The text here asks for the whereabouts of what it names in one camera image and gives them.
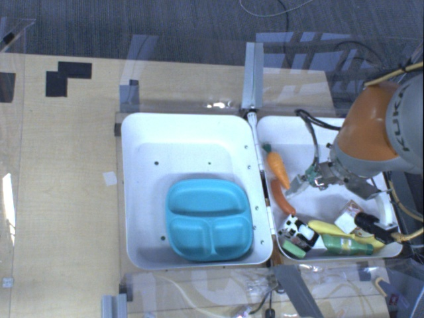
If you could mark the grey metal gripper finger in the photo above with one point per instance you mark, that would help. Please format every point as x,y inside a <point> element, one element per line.
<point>300,179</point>
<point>293,190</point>

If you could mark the green bottle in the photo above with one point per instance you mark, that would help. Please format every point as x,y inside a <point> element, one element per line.
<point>344,245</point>

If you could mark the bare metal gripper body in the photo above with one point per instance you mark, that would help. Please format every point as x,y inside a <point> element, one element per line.
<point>328,176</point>

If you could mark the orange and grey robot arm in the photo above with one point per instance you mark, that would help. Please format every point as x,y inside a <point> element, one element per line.
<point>367,128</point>

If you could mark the orange carrot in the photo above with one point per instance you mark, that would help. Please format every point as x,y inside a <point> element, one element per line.
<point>277,166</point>

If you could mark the blue divided plate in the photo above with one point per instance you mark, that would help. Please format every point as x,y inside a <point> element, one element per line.
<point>208,220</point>

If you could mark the green rectangular block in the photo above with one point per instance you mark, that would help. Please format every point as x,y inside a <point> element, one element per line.
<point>293,248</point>

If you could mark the white and brown carton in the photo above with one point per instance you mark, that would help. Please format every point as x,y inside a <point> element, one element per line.
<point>346,219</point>

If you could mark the thin black and white rod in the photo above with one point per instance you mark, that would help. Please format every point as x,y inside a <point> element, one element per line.
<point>255,137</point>

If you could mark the white plastic tray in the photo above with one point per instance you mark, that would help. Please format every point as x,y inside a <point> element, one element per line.
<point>328,204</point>
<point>185,144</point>

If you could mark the yellow banana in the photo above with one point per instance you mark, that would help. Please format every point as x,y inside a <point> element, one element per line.
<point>323,227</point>

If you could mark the orange sausage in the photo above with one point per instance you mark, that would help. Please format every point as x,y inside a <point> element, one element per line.
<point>281,197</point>

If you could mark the black and white carton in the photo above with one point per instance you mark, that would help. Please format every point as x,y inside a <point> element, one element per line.
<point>298,232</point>

